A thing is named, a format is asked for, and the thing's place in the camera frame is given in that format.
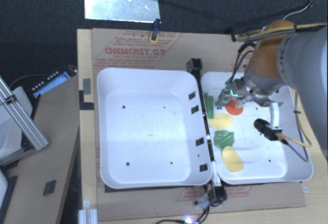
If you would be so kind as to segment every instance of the black carpet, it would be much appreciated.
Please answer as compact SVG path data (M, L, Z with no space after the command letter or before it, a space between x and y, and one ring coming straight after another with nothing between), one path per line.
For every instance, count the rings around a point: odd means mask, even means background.
M301 9L307 0L159 0L161 29L235 33L259 28ZM327 0L288 19L297 24L327 22ZM0 75L9 84L34 73L76 65L78 28L149 30L150 24L84 19L84 0L0 0Z

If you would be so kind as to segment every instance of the blue clip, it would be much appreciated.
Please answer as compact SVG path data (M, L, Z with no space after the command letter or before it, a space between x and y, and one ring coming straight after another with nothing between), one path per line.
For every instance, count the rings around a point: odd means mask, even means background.
M157 43L159 37L159 26L161 24L160 19L156 19L152 26L152 32L149 37L149 42L152 44Z

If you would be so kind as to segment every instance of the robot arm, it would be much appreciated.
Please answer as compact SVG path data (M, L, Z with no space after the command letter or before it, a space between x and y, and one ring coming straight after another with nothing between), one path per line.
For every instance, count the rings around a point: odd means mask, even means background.
M290 26L294 24L276 21L266 30ZM280 87L289 85L297 90L327 159L327 26L260 40L244 77L230 82L219 95L217 108L231 98L237 99L237 107L248 100L266 107L272 103L269 96Z

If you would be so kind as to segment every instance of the green light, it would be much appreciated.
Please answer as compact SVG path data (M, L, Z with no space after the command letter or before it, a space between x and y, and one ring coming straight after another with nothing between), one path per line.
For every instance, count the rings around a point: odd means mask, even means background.
M232 96L238 96L238 95L235 95L232 90L230 90L230 93L231 93Z

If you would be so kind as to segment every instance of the white tray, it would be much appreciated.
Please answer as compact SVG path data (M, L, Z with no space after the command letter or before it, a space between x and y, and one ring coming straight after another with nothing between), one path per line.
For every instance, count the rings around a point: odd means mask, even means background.
M191 186L210 180L197 82L190 73L107 68L97 86L106 185Z
M224 82L228 80L231 73L209 72L201 79L204 93L214 96L214 102L224 87ZM235 78L240 78L241 73L237 73ZM287 86L282 87L279 93L274 93L271 100L283 102L279 107L279 126L282 132L300 141L294 114L293 100ZM214 113L226 113L225 108ZM307 148L303 149L300 145L290 142L290 144L309 161L304 162L288 146L279 141L269 141L254 128L253 124L257 118L262 118L270 122L269 108L262 108L256 103L246 103L240 115L232 115L233 124L226 129L234 132L235 142L233 148L236 150L243 162L244 168L239 172L230 172L225 166L221 150L213 145L216 169L219 177L226 183L236 184L255 184L264 182L282 181L302 181L312 176L313 166ZM215 129L210 128L212 138Z

